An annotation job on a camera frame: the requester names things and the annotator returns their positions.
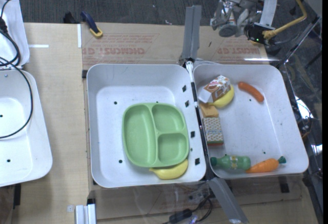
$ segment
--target orange carrot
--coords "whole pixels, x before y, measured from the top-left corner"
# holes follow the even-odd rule
[[[264,173],[271,172],[278,168],[279,164],[286,163],[286,159],[281,156],[279,159],[269,158],[258,164],[253,165],[249,169],[245,170],[246,173]]]
[[[250,93],[257,101],[259,101],[259,102],[264,101],[264,96],[255,87],[253,87],[245,82],[239,82],[238,88]]]

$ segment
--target toy carrot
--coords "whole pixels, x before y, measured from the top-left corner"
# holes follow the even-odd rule
[[[286,159],[281,156],[279,159],[269,158],[258,164],[253,165],[249,169],[245,170],[246,173],[263,173],[271,172],[278,168],[279,164],[286,163]]]

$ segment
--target blue clamp handle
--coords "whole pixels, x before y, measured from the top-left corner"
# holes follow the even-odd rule
[[[88,14],[86,11],[82,11],[81,16],[83,20],[88,23],[90,31],[94,36],[101,37],[103,35],[103,32],[97,27],[90,14]]]

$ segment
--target yellow cable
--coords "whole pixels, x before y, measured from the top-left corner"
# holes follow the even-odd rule
[[[306,10],[301,2],[301,0],[296,0],[297,4],[299,5],[299,7],[302,10],[303,16],[301,16],[300,18],[297,18],[291,22],[289,22],[288,24],[285,24],[281,27],[279,27],[278,29],[275,30],[268,30],[268,31],[263,31],[262,34],[264,36],[264,39],[271,39],[272,37],[276,36],[278,33],[284,31],[285,29],[287,29],[288,27],[299,23],[300,21],[303,21],[306,19],[306,17],[308,16],[308,14],[306,13]]]

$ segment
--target food package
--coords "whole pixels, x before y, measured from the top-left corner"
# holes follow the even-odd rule
[[[224,96],[230,89],[229,78],[219,75],[200,90],[198,99],[204,103],[212,103]]]
[[[204,117],[203,127],[209,146],[219,146],[224,143],[221,122],[219,117]]]

